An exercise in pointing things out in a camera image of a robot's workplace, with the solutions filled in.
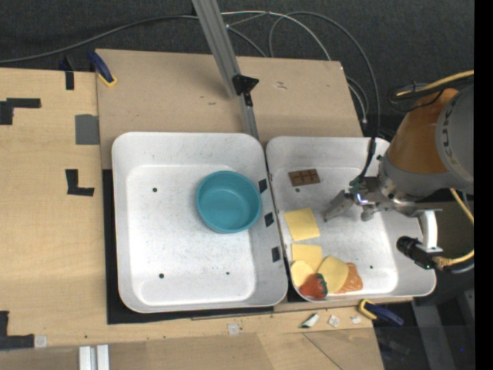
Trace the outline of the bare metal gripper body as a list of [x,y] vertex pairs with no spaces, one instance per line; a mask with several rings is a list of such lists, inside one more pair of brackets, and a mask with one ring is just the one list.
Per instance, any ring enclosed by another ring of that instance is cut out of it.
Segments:
[[412,214],[416,208],[416,198],[399,189],[393,180],[382,174],[376,177],[357,176],[350,182],[349,191],[355,204],[362,207],[376,205],[380,211],[395,210],[401,214]]

